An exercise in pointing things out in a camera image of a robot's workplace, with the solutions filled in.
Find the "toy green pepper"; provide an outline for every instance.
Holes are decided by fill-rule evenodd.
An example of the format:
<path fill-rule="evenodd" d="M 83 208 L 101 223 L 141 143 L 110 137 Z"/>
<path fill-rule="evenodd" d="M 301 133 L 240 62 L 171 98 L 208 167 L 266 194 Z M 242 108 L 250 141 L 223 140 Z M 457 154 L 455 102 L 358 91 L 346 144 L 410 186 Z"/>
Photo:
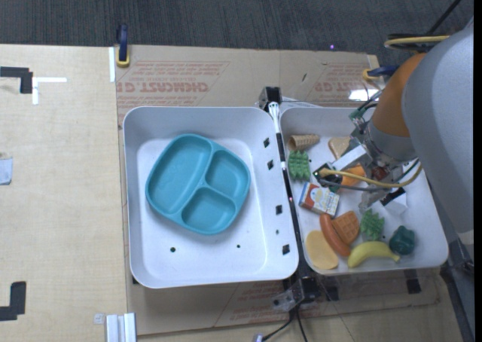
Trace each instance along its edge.
<path fill-rule="evenodd" d="M 399 255 L 409 255 L 415 248 L 415 233 L 401 225 L 389 241 L 390 249 Z"/>

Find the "toy sausage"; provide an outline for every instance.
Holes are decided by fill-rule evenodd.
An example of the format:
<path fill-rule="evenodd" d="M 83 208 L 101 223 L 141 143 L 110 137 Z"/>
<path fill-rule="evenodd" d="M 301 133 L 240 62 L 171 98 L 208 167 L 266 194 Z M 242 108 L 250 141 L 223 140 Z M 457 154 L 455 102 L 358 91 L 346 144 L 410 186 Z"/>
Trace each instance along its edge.
<path fill-rule="evenodd" d="M 338 236 L 331 223 L 331 216 L 328 213 L 322 213 L 319 216 L 319 223 L 322 226 L 323 234 L 330 247 L 341 256 L 349 256 L 351 249 Z"/>

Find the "white tray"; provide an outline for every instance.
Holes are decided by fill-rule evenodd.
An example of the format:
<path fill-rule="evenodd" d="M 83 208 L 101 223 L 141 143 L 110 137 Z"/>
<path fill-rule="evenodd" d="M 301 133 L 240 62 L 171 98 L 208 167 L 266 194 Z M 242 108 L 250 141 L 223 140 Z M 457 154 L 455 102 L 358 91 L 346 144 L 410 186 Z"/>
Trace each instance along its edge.
<path fill-rule="evenodd" d="M 328 148 L 328 140 L 331 137 L 349 136 L 354 125 L 349 119 L 351 108 L 289 108 L 281 115 L 281 130 L 285 144 L 286 156 L 288 158 L 288 140 L 292 135 L 314 133 L 321 137 L 320 142 L 307 149 L 310 158 L 310 169 L 313 172 L 322 164 L 333 161 L 334 155 Z M 311 182 L 316 182 L 311 175 Z M 300 198 L 304 183 L 291 180 L 291 189 L 294 200 L 297 203 Z M 447 239 L 441 226 L 437 210 L 435 208 L 432 194 L 427 183 L 425 173 L 422 171 L 414 182 L 404 187 L 407 198 L 407 210 L 401 214 L 389 212 L 380 202 L 375 203 L 372 208 L 378 212 L 380 217 L 385 218 L 382 240 L 388 242 L 393 232 L 400 225 L 414 230 L 416 233 L 416 248 L 410 256 L 401 258 L 395 263 L 389 258 L 373 258 L 366 260 L 358 267 L 348 268 L 346 258 L 340 258 L 337 268 L 332 270 L 317 269 L 310 261 L 310 257 L 304 248 L 305 258 L 314 271 L 323 275 L 335 275 L 342 273 L 366 273 L 383 270 L 398 270 L 411 268 L 430 268 L 442 265 L 448 256 Z M 360 191 L 347 189 L 339 190 L 340 201 L 337 207 L 337 214 L 341 215 L 346 211 L 356 212 L 358 219 L 361 213 L 358 204 L 361 201 Z M 310 231 L 320 231 L 319 216 L 305 208 L 297 208 L 300 232 L 303 241 Z M 356 245 L 362 241 L 361 236 L 353 243 Z"/>
<path fill-rule="evenodd" d="M 239 215 L 219 234 L 185 229 L 158 215 L 146 200 L 145 183 L 155 160 L 183 133 L 231 150 L 251 173 Z M 299 254 L 268 113 L 255 107 L 135 108 L 124 118 L 124 150 L 130 267 L 139 283 L 161 289 L 278 280 L 295 272 Z"/>

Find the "toy banana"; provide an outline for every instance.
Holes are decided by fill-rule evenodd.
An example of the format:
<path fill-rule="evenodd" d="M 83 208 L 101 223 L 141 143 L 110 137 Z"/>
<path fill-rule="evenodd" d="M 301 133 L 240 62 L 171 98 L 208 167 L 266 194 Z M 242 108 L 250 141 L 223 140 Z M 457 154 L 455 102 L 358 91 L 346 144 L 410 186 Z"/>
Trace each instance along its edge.
<path fill-rule="evenodd" d="M 394 254 L 388 244 L 375 240 L 360 243 L 355 246 L 348 257 L 348 267 L 356 267 L 368 258 L 392 258 L 394 261 L 400 260 L 400 256 Z"/>

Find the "blue divided plate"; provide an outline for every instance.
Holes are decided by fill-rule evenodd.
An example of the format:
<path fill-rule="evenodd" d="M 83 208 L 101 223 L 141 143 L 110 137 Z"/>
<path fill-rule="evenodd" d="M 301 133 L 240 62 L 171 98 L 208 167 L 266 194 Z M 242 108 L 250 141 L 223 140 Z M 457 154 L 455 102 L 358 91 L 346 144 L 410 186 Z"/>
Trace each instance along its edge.
<path fill-rule="evenodd" d="M 173 139 L 152 167 L 145 195 L 154 211 L 199 234 L 218 234 L 238 215 L 251 176 L 233 152 L 206 137 Z"/>

